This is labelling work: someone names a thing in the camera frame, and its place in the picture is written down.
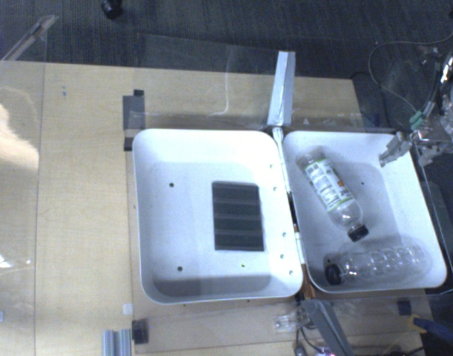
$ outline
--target bottle body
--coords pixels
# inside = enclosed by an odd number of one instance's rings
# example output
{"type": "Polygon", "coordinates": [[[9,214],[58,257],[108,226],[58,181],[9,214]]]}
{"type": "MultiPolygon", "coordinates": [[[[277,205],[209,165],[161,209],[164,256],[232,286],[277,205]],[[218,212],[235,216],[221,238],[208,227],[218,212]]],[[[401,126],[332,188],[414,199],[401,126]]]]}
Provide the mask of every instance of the bottle body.
{"type": "Polygon", "coordinates": [[[331,285],[379,281],[423,273],[426,255],[418,245],[374,249],[344,254],[325,267],[325,277],[331,285]]]}
{"type": "Polygon", "coordinates": [[[297,165],[310,182],[331,221],[346,230],[353,241],[366,236],[368,229],[363,225],[361,208],[334,170],[330,159],[319,148],[315,148],[300,154],[297,165]]]}

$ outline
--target bottle label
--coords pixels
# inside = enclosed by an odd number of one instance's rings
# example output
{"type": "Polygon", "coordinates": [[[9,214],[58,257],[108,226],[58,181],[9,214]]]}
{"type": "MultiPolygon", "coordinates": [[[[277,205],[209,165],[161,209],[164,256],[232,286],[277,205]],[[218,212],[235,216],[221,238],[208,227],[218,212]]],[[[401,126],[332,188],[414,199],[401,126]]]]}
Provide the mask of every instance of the bottle label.
{"type": "Polygon", "coordinates": [[[305,174],[322,200],[327,212],[353,199],[345,183],[338,177],[328,158],[319,159],[305,168],[305,174]]]}

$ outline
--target bottle cap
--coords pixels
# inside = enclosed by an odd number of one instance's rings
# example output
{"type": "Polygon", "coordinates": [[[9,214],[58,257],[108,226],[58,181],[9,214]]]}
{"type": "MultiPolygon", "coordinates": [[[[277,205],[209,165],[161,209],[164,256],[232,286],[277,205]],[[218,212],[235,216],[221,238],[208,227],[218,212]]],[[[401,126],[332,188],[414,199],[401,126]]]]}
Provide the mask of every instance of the bottle cap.
{"type": "Polygon", "coordinates": [[[350,237],[351,241],[353,241],[353,242],[361,240],[367,234],[369,234],[369,231],[364,225],[361,225],[357,228],[353,228],[348,232],[348,236],[350,237]]]}
{"type": "Polygon", "coordinates": [[[330,264],[325,267],[325,278],[330,285],[341,284],[342,277],[340,277],[340,269],[337,264],[330,264]]]}

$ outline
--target plastic bottle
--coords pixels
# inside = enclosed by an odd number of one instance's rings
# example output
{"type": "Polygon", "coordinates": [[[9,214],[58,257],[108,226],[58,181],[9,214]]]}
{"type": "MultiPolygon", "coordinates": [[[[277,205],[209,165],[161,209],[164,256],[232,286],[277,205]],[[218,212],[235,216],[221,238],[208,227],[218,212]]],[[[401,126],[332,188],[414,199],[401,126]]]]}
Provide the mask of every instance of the plastic bottle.
{"type": "Polygon", "coordinates": [[[423,273],[427,257],[418,245],[375,249],[343,254],[335,263],[325,267],[325,278],[330,285],[347,281],[378,281],[386,278],[407,277],[423,273]]]}
{"type": "Polygon", "coordinates": [[[347,231],[352,241],[368,234],[363,213],[353,194],[334,170],[320,148],[313,148],[297,157],[297,165],[314,188],[331,221],[347,231]]]}

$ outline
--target black chair wheel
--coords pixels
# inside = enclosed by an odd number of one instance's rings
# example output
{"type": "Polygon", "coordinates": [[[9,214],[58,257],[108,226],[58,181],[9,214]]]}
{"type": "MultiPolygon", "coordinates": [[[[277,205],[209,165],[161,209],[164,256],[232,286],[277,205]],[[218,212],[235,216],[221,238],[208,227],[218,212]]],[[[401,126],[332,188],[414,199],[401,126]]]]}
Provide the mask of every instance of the black chair wheel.
{"type": "Polygon", "coordinates": [[[122,6],[117,0],[104,0],[101,4],[102,11],[110,20],[122,15],[122,6]]]}

